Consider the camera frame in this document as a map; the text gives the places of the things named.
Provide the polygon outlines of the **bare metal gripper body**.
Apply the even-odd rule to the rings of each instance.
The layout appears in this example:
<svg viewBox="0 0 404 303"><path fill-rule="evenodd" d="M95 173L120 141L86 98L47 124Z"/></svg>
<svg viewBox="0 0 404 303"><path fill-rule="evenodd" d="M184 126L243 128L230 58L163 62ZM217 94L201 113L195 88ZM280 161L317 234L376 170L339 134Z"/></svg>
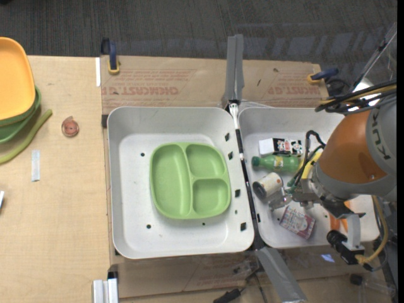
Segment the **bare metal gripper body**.
<svg viewBox="0 0 404 303"><path fill-rule="evenodd" d="M290 194L292 200L304 208L313 208L315 205L321 205L319 196L316 194L316 180L310 173L306 177L301 177L299 182L297 178L290 181Z"/></svg>

